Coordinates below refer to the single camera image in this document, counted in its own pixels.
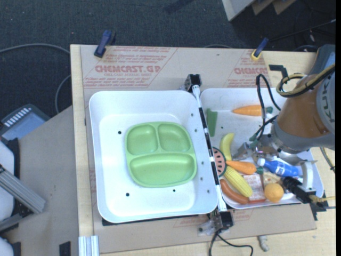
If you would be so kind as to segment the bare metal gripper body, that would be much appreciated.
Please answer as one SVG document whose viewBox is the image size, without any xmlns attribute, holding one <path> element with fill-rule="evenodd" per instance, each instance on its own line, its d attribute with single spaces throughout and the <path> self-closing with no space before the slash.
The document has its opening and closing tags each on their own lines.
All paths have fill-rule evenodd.
<svg viewBox="0 0 341 256">
<path fill-rule="evenodd" d="M 272 141 L 271 135 L 262 135 L 259 140 L 252 142 L 253 153 L 265 153 L 269 154 L 269 161 L 277 158 L 289 163 L 290 165 L 296 165 L 304 159 L 299 157 L 297 154 L 290 154 L 278 149 Z"/>
</svg>

